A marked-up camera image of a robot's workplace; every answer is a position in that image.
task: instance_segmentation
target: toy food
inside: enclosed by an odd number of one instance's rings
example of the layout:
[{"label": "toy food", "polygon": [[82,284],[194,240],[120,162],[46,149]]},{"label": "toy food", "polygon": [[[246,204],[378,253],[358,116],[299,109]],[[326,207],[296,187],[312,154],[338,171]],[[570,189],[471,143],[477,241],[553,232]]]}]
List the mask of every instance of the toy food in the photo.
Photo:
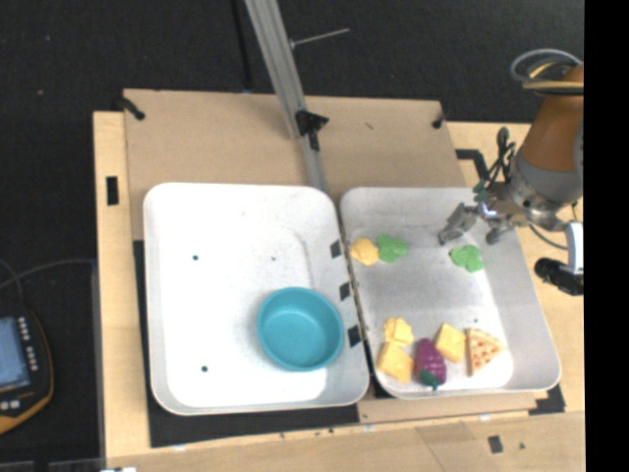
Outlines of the toy food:
[{"label": "toy food", "polygon": [[413,373],[413,358],[394,342],[385,342],[375,367],[400,383],[408,384]]},{"label": "toy food", "polygon": [[350,256],[365,266],[377,263],[378,247],[369,238],[358,238],[350,247]]},{"label": "toy food", "polygon": [[451,362],[459,362],[465,356],[465,333],[450,324],[443,323],[436,335],[434,347]]},{"label": "toy food", "polygon": [[392,238],[386,234],[380,234],[375,241],[380,250],[380,260],[386,263],[393,263],[409,252],[408,244],[400,238]]},{"label": "toy food", "polygon": [[404,319],[390,318],[384,323],[384,340],[399,346],[408,346],[415,337],[411,326]]},{"label": "toy food", "polygon": [[466,335],[468,373],[472,376],[503,351],[504,344],[499,339],[477,328],[468,328]]},{"label": "toy food", "polygon": [[417,344],[414,373],[422,384],[432,386],[433,390],[445,383],[447,373],[445,362],[427,337],[420,339]]},{"label": "toy food", "polygon": [[464,267],[469,272],[483,269],[481,251],[474,245],[466,245],[460,248],[453,248],[448,252],[454,264]]}]

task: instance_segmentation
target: device screen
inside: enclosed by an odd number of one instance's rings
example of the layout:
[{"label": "device screen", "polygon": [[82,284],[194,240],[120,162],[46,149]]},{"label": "device screen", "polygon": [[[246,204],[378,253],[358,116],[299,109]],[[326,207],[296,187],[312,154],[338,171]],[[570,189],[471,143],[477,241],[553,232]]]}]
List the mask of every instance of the device screen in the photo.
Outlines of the device screen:
[{"label": "device screen", "polygon": [[24,357],[13,317],[0,319],[0,392],[30,384],[29,367]]}]

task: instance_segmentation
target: white tray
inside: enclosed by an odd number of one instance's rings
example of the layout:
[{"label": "white tray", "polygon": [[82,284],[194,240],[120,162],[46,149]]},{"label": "white tray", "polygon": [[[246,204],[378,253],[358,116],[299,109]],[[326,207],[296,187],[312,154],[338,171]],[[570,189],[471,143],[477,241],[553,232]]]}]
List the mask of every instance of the white tray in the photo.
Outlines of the white tray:
[{"label": "white tray", "polygon": [[287,286],[327,297],[346,329],[359,323],[328,196],[310,187],[168,183],[148,192],[143,214],[150,381],[165,409],[221,414],[363,397],[362,342],[351,346],[346,334],[331,365],[297,373],[276,367],[256,334],[260,304]]},{"label": "white tray", "polygon": [[[446,360],[447,383],[437,391],[418,381],[402,384],[376,371],[382,387],[398,398],[543,390],[554,386],[559,359],[537,299],[515,232],[495,245],[485,241],[487,226],[478,220],[461,238],[439,245],[437,233],[454,208],[473,204],[469,189],[359,188],[341,201],[348,244],[359,237],[403,238],[408,255],[388,264],[365,266],[351,260],[367,340],[374,360],[384,342],[383,324],[405,319],[416,339],[434,339],[446,322],[460,329],[478,327],[501,339],[507,350],[473,377],[465,361]],[[451,262],[452,248],[472,244],[481,249],[485,268],[469,273]],[[415,343],[407,352],[415,354]]]}]

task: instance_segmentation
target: black carpet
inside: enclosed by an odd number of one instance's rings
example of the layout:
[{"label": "black carpet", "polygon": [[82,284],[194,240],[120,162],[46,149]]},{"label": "black carpet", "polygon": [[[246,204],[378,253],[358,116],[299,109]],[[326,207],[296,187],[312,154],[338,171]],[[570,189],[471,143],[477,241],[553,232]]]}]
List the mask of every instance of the black carpet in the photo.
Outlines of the black carpet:
[{"label": "black carpet", "polygon": [[[235,1],[249,64],[231,0],[0,0],[0,259],[16,272],[74,261],[23,281],[56,391],[0,436],[0,463],[100,453],[91,114],[124,88],[270,92]],[[297,47],[306,94],[438,99],[450,120],[530,121],[540,101],[510,62],[540,47],[584,56],[585,0],[278,1],[295,40],[351,29]],[[0,305],[16,298],[15,285],[0,290]]]}]

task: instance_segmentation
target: aluminum rod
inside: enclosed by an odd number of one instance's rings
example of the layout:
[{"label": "aluminum rod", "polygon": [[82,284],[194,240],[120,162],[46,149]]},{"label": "aluminum rod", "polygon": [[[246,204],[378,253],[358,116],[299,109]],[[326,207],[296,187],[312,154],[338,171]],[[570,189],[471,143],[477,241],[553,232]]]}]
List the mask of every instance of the aluminum rod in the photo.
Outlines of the aluminum rod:
[{"label": "aluminum rod", "polygon": [[308,139],[300,135],[297,126],[297,112],[306,110],[307,106],[277,0],[245,0],[245,4],[273,89],[282,105],[289,134],[302,142],[309,183],[327,194],[327,183],[318,151],[312,149]]},{"label": "aluminum rod", "polygon": [[289,38],[288,43],[291,46],[291,49],[295,50],[295,47],[298,45],[303,45],[305,43],[317,42],[319,40],[325,40],[326,38],[332,38],[333,36],[341,35],[343,33],[349,33],[349,28],[338,29],[336,31],[329,31],[328,33],[322,33],[321,35],[309,36],[308,38],[302,38],[300,40],[291,40]]}]

